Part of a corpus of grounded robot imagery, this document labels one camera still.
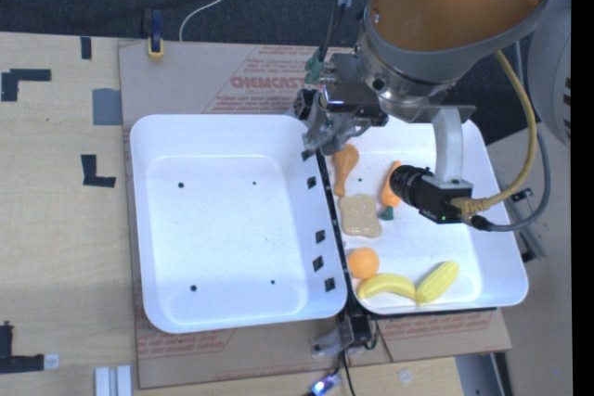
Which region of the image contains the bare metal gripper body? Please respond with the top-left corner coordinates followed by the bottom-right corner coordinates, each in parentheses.
top-left (323, 52), bottom-right (459, 127)

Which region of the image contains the tan toy chicken drumstick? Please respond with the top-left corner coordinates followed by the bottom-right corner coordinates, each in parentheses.
top-left (331, 143), bottom-right (361, 198)

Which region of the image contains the thin black rod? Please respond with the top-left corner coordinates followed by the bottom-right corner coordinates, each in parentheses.
top-left (314, 148), bottom-right (361, 317)

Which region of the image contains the orange carrot with green top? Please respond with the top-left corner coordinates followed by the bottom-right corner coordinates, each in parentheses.
top-left (377, 160), bottom-right (404, 223)

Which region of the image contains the beige toy bread slice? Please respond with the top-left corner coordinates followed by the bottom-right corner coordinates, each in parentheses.
top-left (337, 193), bottom-right (383, 240)

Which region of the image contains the white plastic tray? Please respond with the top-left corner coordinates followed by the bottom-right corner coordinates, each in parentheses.
top-left (129, 113), bottom-right (350, 335)
top-left (318, 114), bottom-right (530, 317)

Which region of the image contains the orange toy fruit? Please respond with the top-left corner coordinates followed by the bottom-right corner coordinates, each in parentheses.
top-left (346, 247), bottom-right (381, 281)

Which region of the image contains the brown cardboard board red print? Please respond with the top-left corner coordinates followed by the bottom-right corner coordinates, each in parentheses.
top-left (118, 40), bottom-right (514, 390)

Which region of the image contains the yellow banana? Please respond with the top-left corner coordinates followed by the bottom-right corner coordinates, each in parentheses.
top-left (355, 273), bottom-right (418, 308)

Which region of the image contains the yellow toy corn cob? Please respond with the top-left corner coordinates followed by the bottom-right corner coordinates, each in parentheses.
top-left (415, 260), bottom-right (461, 306)

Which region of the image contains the black cylinder on white bracket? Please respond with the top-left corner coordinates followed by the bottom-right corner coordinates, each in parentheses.
top-left (388, 106), bottom-right (477, 225)

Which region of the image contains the black block with thin wires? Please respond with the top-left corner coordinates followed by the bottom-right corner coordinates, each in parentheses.
top-left (343, 313), bottom-right (373, 348)

